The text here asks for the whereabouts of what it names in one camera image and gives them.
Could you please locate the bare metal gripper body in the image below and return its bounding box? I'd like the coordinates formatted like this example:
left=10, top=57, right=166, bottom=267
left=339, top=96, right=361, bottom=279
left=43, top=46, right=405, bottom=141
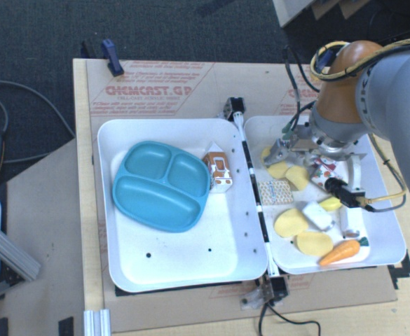
left=285, top=124, right=362, bottom=162

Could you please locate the white carton with fruit print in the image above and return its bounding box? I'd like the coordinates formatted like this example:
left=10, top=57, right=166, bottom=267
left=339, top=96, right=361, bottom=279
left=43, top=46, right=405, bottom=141
left=309, top=155, right=339, bottom=193

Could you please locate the patterned square biscuit packet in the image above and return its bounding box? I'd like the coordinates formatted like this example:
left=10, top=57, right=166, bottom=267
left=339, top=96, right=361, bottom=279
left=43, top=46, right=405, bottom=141
left=257, top=179, right=294, bottom=206

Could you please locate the thin black and white rod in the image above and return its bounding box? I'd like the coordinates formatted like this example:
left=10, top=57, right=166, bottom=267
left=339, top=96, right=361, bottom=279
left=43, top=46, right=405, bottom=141
left=233, top=111, right=278, bottom=277

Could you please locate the orange and white carton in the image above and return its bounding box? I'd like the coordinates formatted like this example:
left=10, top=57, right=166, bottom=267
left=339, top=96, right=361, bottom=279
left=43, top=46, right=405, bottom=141
left=201, top=141, right=234, bottom=194

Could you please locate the small yellow oval piece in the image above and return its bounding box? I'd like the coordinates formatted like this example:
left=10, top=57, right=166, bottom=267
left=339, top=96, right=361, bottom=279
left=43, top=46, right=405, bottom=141
left=318, top=196, right=343, bottom=213

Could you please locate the white plastic bottle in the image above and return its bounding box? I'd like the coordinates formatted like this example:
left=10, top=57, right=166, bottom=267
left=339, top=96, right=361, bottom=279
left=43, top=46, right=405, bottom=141
left=301, top=201, right=336, bottom=232

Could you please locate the orange carrot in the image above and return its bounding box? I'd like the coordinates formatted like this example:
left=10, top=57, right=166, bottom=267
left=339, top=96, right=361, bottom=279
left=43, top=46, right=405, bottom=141
left=318, top=237, right=369, bottom=267

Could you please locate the white plastic tray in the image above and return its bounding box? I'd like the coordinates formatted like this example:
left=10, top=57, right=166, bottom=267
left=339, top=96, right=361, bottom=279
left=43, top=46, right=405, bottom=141
left=97, top=118, right=270, bottom=293
left=242, top=114, right=408, bottom=276

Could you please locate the blue divided plate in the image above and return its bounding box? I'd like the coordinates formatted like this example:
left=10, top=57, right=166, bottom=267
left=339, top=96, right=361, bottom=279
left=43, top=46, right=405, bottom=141
left=111, top=140, right=212, bottom=234

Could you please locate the brown cardboard board red print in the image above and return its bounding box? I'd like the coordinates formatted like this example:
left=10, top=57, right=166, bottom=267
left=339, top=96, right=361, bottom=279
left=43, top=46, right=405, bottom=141
left=85, top=59, right=399, bottom=333

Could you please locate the black block with thin wires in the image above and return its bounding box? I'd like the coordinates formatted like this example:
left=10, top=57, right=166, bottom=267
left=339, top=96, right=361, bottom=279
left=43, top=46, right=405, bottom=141
left=262, top=275, right=290, bottom=301
left=221, top=96, right=246, bottom=121

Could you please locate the black cylinder on white bracket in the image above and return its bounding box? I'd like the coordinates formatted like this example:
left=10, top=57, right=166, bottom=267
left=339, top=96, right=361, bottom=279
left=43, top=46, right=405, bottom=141
left=324, top=154, right=367, bottom=209

